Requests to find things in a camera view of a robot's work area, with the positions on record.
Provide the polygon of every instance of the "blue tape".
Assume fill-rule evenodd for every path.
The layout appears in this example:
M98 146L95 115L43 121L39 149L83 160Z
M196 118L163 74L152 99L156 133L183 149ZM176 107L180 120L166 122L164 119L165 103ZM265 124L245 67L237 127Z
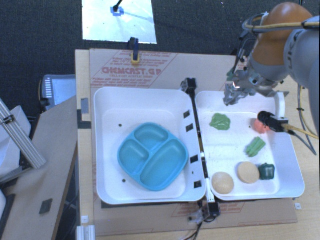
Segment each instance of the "blue tape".
M114 11L113 7L111 7L110 10L112 15L115 17L121 17L121 15L125 14L125 10L122 7L119 7L117 12Z

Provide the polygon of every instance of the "green pepper toy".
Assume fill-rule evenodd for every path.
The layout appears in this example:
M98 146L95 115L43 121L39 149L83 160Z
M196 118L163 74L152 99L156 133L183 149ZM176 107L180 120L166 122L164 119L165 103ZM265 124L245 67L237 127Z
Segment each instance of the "green pepper toy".
M258 167L261 180L272 180L275 177L275 166L264 163Z

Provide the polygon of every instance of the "white tray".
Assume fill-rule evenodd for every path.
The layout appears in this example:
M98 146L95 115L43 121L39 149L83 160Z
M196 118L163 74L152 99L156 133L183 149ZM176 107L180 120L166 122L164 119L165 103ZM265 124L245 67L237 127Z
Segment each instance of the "white tray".
M253 124L259 112L276 113L275 99L256 94L241 99L236 105L225 106L223 97L224 93L218 91L200 92L196 97L208 175L211 178L216 172L226 172L234 181L230 194L219 194L211 185L214 195L224 201L301 196L305 183L291 137L287 133L268 131L259 134L254 130ZM230 118L229 130L217 130L209 125L215 113ZM257 156L250 158L245 150L255 137L260 137L266 146ZM264 163L275 165L274 179L243 183L237 176L237 166L246 161L257 166Z
M97 192L104 202L112 205L195 202L205 195L193 106L187 94L180 90L104 87L95 93L93 102ZM182 173L162 191L142 187L118 163L120 145L143 123L161 125L185 144L189 158L198 158L192 163L188 159ZM193 125L193 130L187 132L189 125Z

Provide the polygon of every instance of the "black carpet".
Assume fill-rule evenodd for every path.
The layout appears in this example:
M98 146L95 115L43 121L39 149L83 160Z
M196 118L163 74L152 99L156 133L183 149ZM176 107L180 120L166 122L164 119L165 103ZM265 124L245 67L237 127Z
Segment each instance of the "black carpet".
M158 44L141 50L229 55L242 22L283 2L299 0L151 0ZM319 15L320 0L303 0ZM27 116L41 110L39 81L74 74L75 50L125 49L125 43L82 39L82 0L0 0L0 98Z

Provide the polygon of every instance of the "table surface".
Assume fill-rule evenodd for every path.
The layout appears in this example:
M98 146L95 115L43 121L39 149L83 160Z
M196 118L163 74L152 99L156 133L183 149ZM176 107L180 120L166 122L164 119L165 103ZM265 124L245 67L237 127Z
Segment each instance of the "table surface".
M90 96L88 88L90 86L90 72L89 69L89 51L78 50L76 51L76 74L77 84L81 86L81 92L87 92L86 96ZM289 91L289 95L285 98L286 112L285 116L289 119L289 123L297 128L301 128L299 114L297 111L297 93L298 85L290 77L284 81L284 84L276 88L278 91ZM79 100L85 95L78 97L78 109L80 109ZM315 129L311 117L309 107L308 90L304 90L301 95L302 107L305 109L304 115L308 125L311 129ZM83 114L82 120L90 121L89 114ZM81 191L81 189L92 189L92 170L89 166L92 161L89 158L84 158L81 153L90 152L91 145L91 132L79 130L79 174L80 174L80 202L81 214L86 214L89 218L94 217L93 197L92 193ZM87 145L81 143L81 139L90 140ZM293 224L277 224L277 225L263 225L263 226L249 226L249 227L233 227L233 228L215 228L200 230L197 237L201 239L318 239L320 236L320 171L319 171L319 141L311 138L311 142L317 151L317 156L313 155L309 149L302 144L300 140L293 137L293 146L296 156L300 165L305 183L304 194L295 199L295 203L301 206L297 209L296 215L298 223ZM129 234L129 235L114 235L97 237L97 240L162 240L173 239L183 240L190 236L192 231L174 231L174 232L160 232L160 233L144 233L144 234Z

